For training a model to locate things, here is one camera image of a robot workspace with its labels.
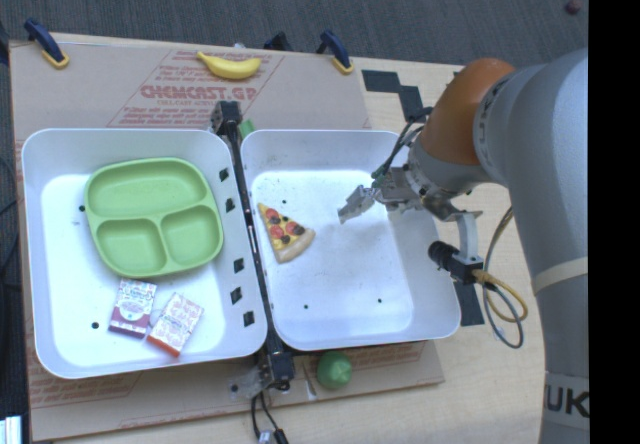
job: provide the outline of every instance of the red and white box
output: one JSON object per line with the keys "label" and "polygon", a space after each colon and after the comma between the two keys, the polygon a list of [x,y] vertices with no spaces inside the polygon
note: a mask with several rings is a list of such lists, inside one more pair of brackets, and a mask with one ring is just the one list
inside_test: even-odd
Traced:
{"label": "red and white box", "polygon": [[147,334],[156,285],[135,279],[121,279],[109,330],[142,339]]}
{"label": "red and white box", "polygon": [[203,307],[174,293],[151,329],[147,341],[177,357],[203,312]]}

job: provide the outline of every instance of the wooden table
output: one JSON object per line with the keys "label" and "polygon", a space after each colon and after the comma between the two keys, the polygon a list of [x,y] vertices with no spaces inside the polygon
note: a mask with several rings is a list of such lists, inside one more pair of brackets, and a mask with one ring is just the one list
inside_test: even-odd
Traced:
{"label": "wooden table", "polygon": [[[135,44],[137,47],[152,44],[144,41],[66,34],[54,34],[54,36],[61,43],[97,41],[114,47],[119,44]],[[294,55],[300,62],[313,56],[306,53],[283,54]],[[398,73],[404,86],[418,88],[424,106],[428,106],[436,103],[454,72],[460,69],[460,66],[452,65],[358,57],[352,58],[352,61],[355,70],[350,76],[359,79],[370,127],[395,132],[399,132],[405,124],[398,95],[367,91],[362,77],[363,70]],[[12,83],[15,83],[16,77],[25,76],[27,68],[28,65],[12,62]],[[81,90],[81,87],[69,86],[65,90],[68,90],[71,97],[74,91]],[[17,99],[14,94],[18,142],[26,138],[22,136],[23,129],[30,127],[27,121],[31,117],[21,112],[23,104],[24,101]],[[75,117],[69,116],[69,127],[77,125],[74,119],[78,119],[78,114],[74,115]],[[20,143],[17,144],[18,157],[19,149]],[[494,229],[510,206],[506,189],[493,184],[482,185],[470,196],[455,201],[455,204],[461,209],[483,211],[477,224],[479,250],[484,255]],[[458,243],[455,224],[436,223],[441,239],[454,245]],[[26,260],[28,258],[23,256],[23,264],[26,264]],[[530,314],[523,322],[525,341],[522,348],[513,350],[505,346],[493,335],[488,322],[484,325],[461,327],[453,336],[436,341],[444,372],[443,383],[273,408],[272,415],[278,425],[285,430],[289,442],[292,444],[324,444],[326,442],[532,444],[537,442],[544,386],[542,331],[522,247],[513,223],[507,227],[493,253],[491,273],[513,287],[528,304]],[[25,291],[25,298],[27,298],[30,294],[28,290]],[[515,325],[505,323],[504,330],[511,341],[517,338]],[[259,412],[259,417],[264,423],[262,427],[268,428],[266,425],[268,421],[264,418],[264,414]],[[256,440],[251,417],[248,413],[242,412],[72,437],[58,442],[249,444]]]}

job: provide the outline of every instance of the toy banana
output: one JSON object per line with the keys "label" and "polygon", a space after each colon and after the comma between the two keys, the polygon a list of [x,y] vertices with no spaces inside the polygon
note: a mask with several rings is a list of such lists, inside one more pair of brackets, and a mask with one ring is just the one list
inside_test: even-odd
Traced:
{"label": "toy banana", "polygon": [[209,70],[220,78],[232,80],[242,80],[253,76],[260,68],[262,60],[259,58],[248,58],[247,60],[227,60],[217,56],[205,55],[198,51],[197,57],[202,60]]}

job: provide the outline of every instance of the pizza slice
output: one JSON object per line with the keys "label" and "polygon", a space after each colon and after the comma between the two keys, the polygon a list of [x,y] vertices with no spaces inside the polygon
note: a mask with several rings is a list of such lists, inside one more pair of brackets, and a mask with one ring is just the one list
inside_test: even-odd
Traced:
{"label": "pizza slice", "polygon": [[267,228],[271,248],[279,263],[286,263],[304,252],[313,238],[315,231],[303,227],[288,216],[281,215],[277,210],[258,203],[258,210]]}

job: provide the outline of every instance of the green plate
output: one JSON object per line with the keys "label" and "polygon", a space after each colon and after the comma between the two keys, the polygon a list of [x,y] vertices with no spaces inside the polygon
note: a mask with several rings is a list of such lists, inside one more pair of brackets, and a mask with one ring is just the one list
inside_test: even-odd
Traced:
{"label": "green plate", "polygon": [[103,167],[87,181],[84,205],[100,256],[124,277],[195,268],[222,248],[222,224],[209,183],[179,158]]}

